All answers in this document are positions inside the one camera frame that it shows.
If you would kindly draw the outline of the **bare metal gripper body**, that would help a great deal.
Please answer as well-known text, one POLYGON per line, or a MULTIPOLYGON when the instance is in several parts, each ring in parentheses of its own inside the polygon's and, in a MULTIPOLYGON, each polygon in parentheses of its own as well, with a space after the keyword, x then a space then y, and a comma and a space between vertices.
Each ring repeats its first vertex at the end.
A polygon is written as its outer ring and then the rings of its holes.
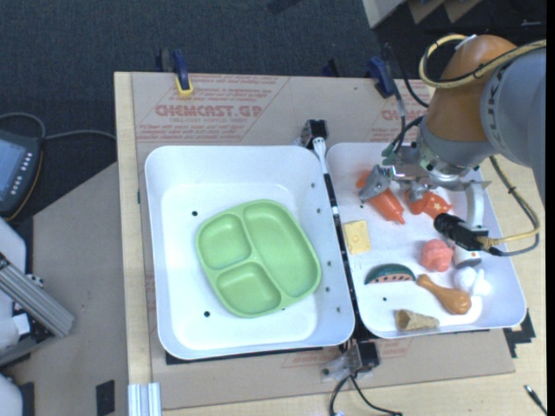
POLYGON ((426 143, 411 143, 388 156, 390 178, 406 190, 461 190, 469 169, 446 162, 426 143))

